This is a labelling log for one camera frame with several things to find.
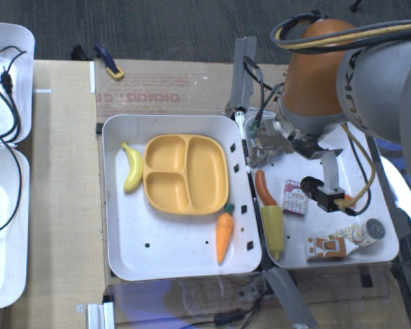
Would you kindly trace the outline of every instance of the toy banana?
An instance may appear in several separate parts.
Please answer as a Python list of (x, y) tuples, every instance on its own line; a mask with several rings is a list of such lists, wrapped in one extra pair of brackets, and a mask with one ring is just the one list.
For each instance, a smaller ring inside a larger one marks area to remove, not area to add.
[(134, 190), (142, 181), (143, 159), (140, 152), (129, 147), (126, 143), (122, 144), (126, 151), (129, 163), (129, 173), (123, 184), (123, 190), (126, 192)]

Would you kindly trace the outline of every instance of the table surface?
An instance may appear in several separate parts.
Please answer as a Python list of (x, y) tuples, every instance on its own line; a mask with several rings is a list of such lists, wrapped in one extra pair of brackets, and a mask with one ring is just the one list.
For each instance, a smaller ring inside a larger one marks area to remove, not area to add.
[[(4, 328), (85, 328), (86, 305), (102, 301), (109, 269), (96, 97), (90, 85), (90, 62), (34, 63), (32, 131), (19, 145), (31, 165), (27, 285), (21, 298), (4, 310)], [(310, 305), (319, 324), (408, 328), (399, 285), (386, 269), (384, 291), (378, 296)], [(276, 316), (285, 318), (266, 311), (259, 320), (271, 328)]]

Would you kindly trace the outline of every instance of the brown sausage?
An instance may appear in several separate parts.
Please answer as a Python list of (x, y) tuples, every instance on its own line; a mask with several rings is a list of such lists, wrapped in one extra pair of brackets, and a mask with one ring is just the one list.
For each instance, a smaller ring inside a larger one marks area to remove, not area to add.
[(266, 187), (265, 172), (263, 172), (263, 170), (259, 169), (258, 171), (256, 171), (255, 181), (256, 189), (264, 205), (276, 206), (277, 201), (274, 200), (274, 197), (271, 196), (271, 194), (268, 191), (268, 188)]

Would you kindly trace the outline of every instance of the yellow divided plate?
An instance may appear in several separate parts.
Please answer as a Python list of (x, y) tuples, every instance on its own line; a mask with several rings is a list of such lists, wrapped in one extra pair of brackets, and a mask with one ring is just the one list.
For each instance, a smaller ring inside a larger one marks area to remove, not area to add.
[(215, 213), (228, 198), (224, 151), (207, 136), (156, 136), (145, 148), (143, 184), (149, 203), (158, 210), (181, 215)]

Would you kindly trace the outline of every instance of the yellow cable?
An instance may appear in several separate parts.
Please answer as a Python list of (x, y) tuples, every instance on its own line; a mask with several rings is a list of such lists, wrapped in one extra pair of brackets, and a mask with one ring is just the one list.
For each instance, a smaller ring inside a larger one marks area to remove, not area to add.
[[(279, 28), (277, 32), (275, 33), (276, 39), (279, 39), (282, 28)], [(330, 38), (315, 40), (312, 42), (304, 42), (304, 39), (301, 39), (302, 42), (297, 42), (295, 44), (285, 44), (285, 45), (277, 44), (277, 46), (281, 47), (282, 49), (298, 50), (298, 49), (305, 49), (308, 47), (320, 47), (320, 46), (324, 46), (328, 44), (334, 44), (337, 42), (345, 42), (345, 41), (350, 41), (350, 40), (355, 40), (355, 39), (360, 39), (360, 38), (368, 38), (371, 36), (379, 36), (379, 35), (390, 34), (390, 33), (395, 33), (395, 32), (403, 32), (406, 30), (411, 30), (411, 23), (408, 23), (406, 25), (396, 25), (392, 27), (371, 29), (371, 30), (366, 30), (363, 32), (356, 32), (356, 33), (351, 32), (350, 34), (345, 34), (343, 36), (333, 36)]]
[(362, 147), (360, 142), (355, 138), (355, 136), (349, 131), (349, 128), (345, 124), (342, 124), (341, 127), (343, 130), (347, 133), (347, 136), (358, 146), (359, 150), (361, 150), (362, 154), (365, 156), (367, 162), (370, 165), (371, 168), (371, 176), (367, 184), (365, 184), (364, 188), (350, 201), (346, 201), (344, 199), (335, 199), (334, 202), (338, 206), (340, 210), (344, 210), (347, 207), (352, 206), (354, 203), (356, 203), (370, 188), (370, 185), (373, 183), (373, 180), (375, 179), (375, 165), (373, 164), (372, 160), (370, 159), (370, 156), (365, 152), (365, 149)]

